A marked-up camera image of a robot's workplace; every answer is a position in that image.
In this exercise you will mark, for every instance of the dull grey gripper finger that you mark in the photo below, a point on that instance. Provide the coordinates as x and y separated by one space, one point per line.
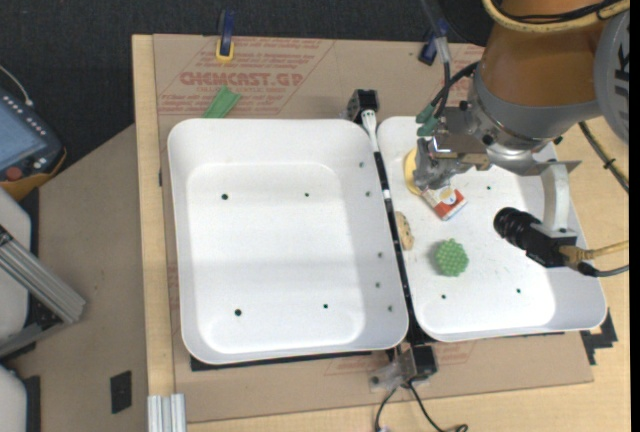
425 172
446 177

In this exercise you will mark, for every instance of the white plastic tray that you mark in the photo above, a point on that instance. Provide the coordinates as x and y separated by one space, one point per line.
500 280
280 245

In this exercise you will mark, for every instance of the brown cardboard board red print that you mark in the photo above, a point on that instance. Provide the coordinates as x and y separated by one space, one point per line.
310 100

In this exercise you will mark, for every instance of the green flat strip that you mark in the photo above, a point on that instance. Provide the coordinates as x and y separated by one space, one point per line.
221 102

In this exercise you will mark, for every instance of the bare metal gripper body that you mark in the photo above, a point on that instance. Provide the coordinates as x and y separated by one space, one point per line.
465 140

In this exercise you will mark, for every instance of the brown biscuit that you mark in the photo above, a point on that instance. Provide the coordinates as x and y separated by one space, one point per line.
405 230

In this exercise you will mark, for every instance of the red and white carton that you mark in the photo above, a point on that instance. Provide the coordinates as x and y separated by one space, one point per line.
447 205

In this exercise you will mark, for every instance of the yellow toy banana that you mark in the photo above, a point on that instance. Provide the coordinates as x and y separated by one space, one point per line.
409 170

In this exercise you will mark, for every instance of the black cylinder on white bracket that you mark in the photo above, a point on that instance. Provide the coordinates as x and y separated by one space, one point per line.
520 230

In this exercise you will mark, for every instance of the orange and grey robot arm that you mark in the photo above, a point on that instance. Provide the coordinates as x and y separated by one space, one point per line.
545 55

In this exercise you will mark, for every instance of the green grapes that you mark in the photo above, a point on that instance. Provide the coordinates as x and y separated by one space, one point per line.
451 258

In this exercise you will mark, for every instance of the thin black and white rod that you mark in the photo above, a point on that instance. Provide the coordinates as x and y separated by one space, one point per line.
385 185

